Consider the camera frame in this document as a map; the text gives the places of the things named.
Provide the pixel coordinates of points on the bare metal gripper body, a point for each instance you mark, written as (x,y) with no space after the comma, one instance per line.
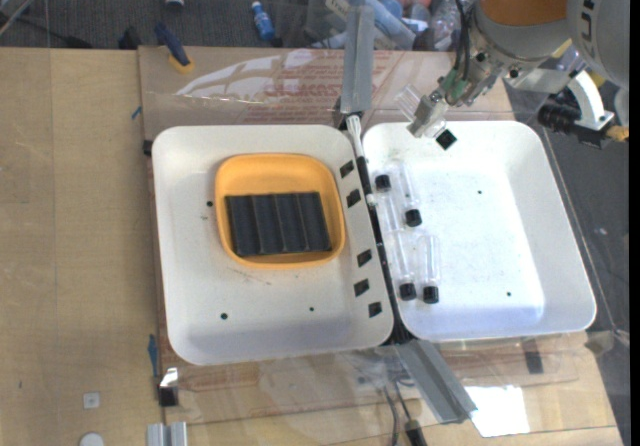
(475,79)

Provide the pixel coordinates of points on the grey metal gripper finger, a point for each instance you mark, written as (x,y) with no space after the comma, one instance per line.
(421,118)

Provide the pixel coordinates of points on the clear bottle with black cap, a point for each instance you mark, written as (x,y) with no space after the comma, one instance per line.
(409,199)
(429,269)
(446,139)
(385,194)
(403,269)

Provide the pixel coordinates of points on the thin black and white rod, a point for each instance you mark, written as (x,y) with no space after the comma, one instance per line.
(371,194)

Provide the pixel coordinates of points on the white plastic tray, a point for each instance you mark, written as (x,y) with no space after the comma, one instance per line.
(490,244)
(280,314)

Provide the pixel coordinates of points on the orange bowl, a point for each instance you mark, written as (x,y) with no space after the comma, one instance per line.
(280,174)

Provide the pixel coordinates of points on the black ribbed rack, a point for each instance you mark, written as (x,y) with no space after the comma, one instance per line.
(277,224)

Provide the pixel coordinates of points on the blue bottle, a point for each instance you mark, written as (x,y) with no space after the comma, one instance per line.
(263,21)

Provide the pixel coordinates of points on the black cylinder on white bracket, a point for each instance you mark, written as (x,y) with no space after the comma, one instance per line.
(590,104)

